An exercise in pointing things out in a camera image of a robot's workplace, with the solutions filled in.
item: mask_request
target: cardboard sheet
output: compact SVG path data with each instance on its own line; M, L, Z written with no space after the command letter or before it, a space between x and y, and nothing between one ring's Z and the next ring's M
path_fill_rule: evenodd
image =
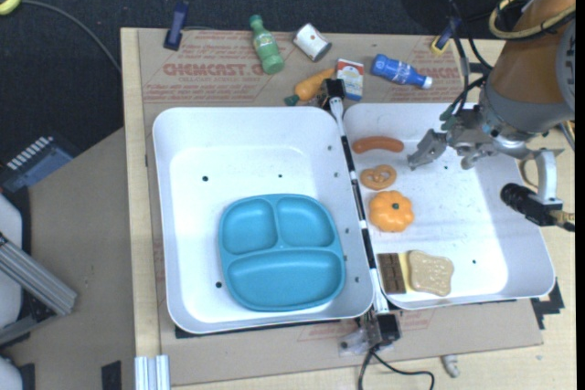
M283 106L297 82L334 67L338 58L365 65L361 102L450 102L462 89L453 53L433 56L432 37L324 33L333 46L313 63L293 44L293 33L274 34L286 66L268 76L261 73L247 31L185 32L181 48L174 52L162 47L164 30L138 29L160 333L173 385L359 365L363 356L339 352L340 339L356 328L351 320L205 336L185 336L177 330L165 297L152 140L156 116L177 106ZM421 90L370 75L378 53L410 63L433 77L433 86ZM355 103L345 100L346 107ZM391 361L542 343L529 300L395 313L403 335L385 354Z

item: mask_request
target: toy bread slice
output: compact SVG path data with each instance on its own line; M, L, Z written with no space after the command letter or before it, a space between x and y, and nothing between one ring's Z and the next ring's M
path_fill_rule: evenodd
M420 250L408 254L410 286L416 291L447 296L451 292L452 262L446 257L435 257Z

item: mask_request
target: blue bottle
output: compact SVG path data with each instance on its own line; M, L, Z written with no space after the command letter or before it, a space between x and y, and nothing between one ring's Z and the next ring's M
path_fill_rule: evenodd
M378 54L374 58L370 73L399 85L414 85L424 90L432 85L431 77L421 75L410 64L394 58L387 58L384 54Z

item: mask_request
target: metal bracket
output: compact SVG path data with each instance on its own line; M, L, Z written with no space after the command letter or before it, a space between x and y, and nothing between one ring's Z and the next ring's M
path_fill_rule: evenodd
M27 253L16 247L1 232L0 271L16 281L25 291L58 316L68 315L72 312L77 293L33 260ZM0 345L30 332L40 323L41 321L29 316L6 326L0 331Z
M538 191L536 199L545 205L560 202L557 199L557 160L552 150L536 152Z
M359 320L359 327L339 340L339 355L358 355L379 347L388 348L401 336L394 314L376 314L372 308Z
M155 358L137 356L134 358L135 390L170 390L171 373L166 354Z

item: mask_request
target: blue object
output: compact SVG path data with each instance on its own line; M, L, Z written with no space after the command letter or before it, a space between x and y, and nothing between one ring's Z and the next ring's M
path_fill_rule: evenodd
M306 195L260 195L230 205L219 222L229 292L254 311L297 311L332 300L346 282L333 218Z
M186 15L189 11L188 2L177 2L175 5L175 12L173 13L173 25L171 29L166 32L165 43L163 46L166 49L179 50L181 46L181 30L185 27Z
M431 77L419 74L410 64L388 58L383 54L378 54L374 58L370 73L399 85L414 85L424 90L432 85Z

